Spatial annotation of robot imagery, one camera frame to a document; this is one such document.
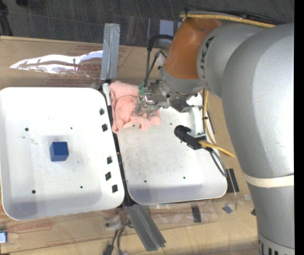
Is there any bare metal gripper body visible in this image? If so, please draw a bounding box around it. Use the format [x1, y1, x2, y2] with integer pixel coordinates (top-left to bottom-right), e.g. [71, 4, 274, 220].
[142, 80, 203, 114]

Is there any pink cloth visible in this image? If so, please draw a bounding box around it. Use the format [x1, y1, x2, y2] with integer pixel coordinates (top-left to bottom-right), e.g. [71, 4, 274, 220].
[109, 80, 162, 134]

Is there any thin black and white rod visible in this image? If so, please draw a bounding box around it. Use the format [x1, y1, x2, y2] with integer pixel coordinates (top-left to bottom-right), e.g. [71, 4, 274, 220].
[102, 82, 128, 207]

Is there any white plastic tray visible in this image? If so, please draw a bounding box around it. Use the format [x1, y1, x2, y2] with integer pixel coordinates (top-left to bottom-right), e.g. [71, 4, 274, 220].
[108, 88, 228, 206]
[0, 87, 126, 221]

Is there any blue cube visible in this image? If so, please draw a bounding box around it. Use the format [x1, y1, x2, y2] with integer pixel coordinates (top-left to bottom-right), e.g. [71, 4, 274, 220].
[49, 141, 70, 162]

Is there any brown cardboard board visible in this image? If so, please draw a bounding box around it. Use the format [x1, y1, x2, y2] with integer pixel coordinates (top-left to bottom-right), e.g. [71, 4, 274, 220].
[0, 35, 260, 255]

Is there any black cylinder on white bracket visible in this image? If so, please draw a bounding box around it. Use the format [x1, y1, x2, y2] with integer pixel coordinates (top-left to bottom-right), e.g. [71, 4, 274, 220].
[173, 92, 209, 151]

